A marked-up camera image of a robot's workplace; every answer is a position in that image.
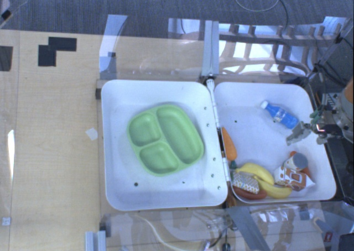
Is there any black cylinder on white bracket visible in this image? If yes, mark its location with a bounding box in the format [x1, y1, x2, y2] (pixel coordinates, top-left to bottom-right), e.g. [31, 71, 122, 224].
[316, 123, 345, 145]

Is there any green divided plate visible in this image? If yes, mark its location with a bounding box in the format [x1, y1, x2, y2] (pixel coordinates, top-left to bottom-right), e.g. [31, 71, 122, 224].
[126, 103, 206, 177]

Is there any orange carrot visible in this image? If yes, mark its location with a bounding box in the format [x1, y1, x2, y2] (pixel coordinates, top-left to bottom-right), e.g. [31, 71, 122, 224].
[221, 126, 239, 171]

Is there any blue plastic bottle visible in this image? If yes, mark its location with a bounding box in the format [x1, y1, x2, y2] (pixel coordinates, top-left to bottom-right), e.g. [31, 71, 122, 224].
[260, 100, 300, 130]

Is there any orange and white can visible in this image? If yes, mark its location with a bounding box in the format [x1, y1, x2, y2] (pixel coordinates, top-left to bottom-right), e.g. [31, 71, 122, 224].
[284, 151, 309, 171]

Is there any yellow banana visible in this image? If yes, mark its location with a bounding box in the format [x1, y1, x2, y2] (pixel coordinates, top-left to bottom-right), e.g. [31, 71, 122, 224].
[236, 162, 275, 186]
[254, 176, 293, 200]

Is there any orange and white patterned packet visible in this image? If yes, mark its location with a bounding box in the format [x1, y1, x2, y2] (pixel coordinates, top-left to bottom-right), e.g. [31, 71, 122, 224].
[231, 171, 261, 195]

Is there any red sausage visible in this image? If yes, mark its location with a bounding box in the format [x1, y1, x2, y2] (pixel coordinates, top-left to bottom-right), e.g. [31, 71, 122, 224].
[233, 185, 268, 201]

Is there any white plastic tray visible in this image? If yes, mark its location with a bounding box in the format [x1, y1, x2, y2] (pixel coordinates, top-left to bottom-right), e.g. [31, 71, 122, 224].
[101, 79, 229, 212]
[214, 81, 337, 205]

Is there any orange and white carton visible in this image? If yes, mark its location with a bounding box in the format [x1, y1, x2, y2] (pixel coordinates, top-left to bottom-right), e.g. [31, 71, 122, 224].
[273, 165, 316, 192]

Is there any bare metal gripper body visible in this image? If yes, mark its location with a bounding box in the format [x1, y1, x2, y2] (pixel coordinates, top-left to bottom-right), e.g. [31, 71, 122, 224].
[306, 111, 354, 144]

